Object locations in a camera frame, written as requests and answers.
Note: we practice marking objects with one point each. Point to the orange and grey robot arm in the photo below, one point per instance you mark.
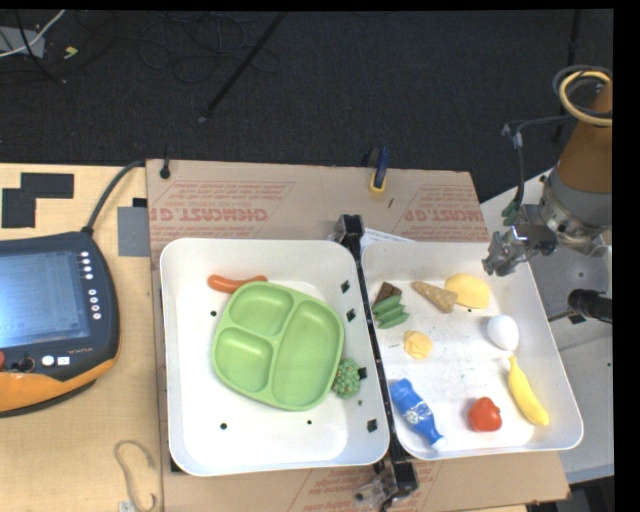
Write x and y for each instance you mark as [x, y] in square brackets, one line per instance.
[585, 155]

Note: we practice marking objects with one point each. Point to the yellow banana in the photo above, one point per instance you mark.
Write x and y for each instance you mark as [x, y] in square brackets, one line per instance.
[525, 395]

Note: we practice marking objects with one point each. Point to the yellow rounded toy food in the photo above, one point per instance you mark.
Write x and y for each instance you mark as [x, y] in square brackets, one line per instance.
[470, 291]

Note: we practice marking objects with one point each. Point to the brown chocolate piece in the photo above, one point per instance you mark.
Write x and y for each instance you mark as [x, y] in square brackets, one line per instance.
[386, 292]

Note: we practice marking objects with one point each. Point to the blue bottle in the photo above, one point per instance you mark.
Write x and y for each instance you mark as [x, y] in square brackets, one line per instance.
[412, 407]

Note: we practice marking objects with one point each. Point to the white plastic tray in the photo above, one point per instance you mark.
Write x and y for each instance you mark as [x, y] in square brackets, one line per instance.
[250, 440]
[460, 370]

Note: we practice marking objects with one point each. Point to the white egg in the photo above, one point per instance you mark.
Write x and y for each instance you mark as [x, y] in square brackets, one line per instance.
[503, 332]

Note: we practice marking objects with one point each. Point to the black cylinder on white bracket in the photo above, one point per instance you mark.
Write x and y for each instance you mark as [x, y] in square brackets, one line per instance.
[592, 305]

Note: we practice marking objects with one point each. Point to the tan waffle cone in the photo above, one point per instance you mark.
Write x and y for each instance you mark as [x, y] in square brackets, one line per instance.
[437, 296]

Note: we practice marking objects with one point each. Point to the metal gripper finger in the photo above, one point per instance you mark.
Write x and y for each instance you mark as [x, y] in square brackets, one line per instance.
[492, 262]
[511, 247]

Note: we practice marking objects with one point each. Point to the white paper sheet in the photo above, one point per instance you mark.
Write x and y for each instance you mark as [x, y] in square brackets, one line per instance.
[385, 236]

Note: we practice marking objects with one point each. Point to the thin black rod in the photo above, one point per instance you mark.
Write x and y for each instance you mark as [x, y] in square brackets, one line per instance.
[372, 330]

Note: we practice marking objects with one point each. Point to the green pea pods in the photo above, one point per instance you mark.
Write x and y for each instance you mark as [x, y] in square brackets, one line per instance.
[391, 312]

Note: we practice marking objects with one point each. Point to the small yellow toy food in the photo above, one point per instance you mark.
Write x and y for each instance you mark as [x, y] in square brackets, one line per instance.
[417, 345]

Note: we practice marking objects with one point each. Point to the red bell pepper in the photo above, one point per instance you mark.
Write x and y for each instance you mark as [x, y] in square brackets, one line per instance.
[485, 416]

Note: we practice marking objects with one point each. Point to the orange sausage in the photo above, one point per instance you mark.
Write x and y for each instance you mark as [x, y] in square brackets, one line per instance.
[225, 283]

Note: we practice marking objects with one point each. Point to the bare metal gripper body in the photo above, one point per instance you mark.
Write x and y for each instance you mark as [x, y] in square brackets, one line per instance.
[560, 227]

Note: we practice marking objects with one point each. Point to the brown cardboard board red print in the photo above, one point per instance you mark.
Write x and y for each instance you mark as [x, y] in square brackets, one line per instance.
[300, 205]

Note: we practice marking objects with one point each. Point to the green divided plate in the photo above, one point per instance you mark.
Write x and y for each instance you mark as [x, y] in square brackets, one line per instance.
[300, 350]

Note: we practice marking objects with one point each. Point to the green grapes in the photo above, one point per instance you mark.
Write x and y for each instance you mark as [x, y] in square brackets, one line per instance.
[347, 380]

